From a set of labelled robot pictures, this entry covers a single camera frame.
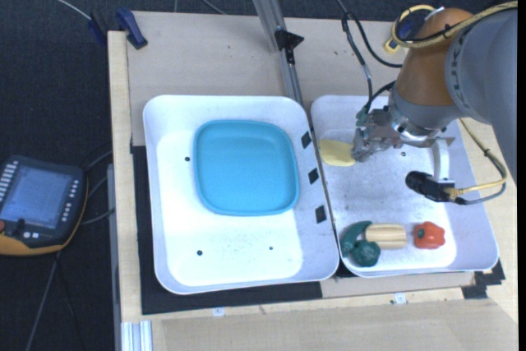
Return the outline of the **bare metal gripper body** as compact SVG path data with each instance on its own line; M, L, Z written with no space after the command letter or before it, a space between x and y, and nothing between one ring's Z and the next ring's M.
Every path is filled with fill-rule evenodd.
M382 137L384 149L399 148L402 144L427 145L436 138L440 130L419 127L406 118L396 107L372 109L359 114L359 129L364 132L364 140Z

